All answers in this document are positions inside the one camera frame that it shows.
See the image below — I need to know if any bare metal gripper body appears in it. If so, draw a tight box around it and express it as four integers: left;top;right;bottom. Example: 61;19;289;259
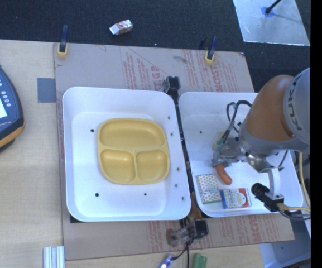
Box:
217;137;249;165

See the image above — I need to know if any orange sausage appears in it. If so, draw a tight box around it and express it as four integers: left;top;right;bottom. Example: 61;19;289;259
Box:
215;163;233;186

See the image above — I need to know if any white plastic tray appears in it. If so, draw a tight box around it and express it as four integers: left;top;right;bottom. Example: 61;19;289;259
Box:
62;86;192;223
178;92;305;219

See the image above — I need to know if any white carton with orange pattern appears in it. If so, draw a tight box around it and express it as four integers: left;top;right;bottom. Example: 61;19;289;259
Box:
195;173;223;205

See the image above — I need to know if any blue white and red carton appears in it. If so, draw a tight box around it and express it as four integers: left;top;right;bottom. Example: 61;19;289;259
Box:
219;188;252;210

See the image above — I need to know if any thin black rod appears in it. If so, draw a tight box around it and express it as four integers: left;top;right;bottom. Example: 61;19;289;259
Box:
174;93;195;206

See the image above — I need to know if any yellow divided plate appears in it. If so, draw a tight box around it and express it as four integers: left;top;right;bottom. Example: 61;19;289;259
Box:
97;118;171;185

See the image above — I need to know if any green ribbed toy vegetable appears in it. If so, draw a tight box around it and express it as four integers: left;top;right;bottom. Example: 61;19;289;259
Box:
191;253;208;268

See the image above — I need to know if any brown cardboard board red print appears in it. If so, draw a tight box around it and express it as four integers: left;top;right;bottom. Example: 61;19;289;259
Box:
53;42;296;261

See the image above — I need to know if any silver and brown packet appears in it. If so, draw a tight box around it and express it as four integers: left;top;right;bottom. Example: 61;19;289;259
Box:
109;19;134;36

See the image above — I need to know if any black cylinder on white bracket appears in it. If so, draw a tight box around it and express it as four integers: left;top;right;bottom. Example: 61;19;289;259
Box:
251;167;286;213

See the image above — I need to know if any black block with thin wires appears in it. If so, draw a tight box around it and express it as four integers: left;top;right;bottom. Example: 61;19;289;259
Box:
162;76;181;95
194;219;209;238

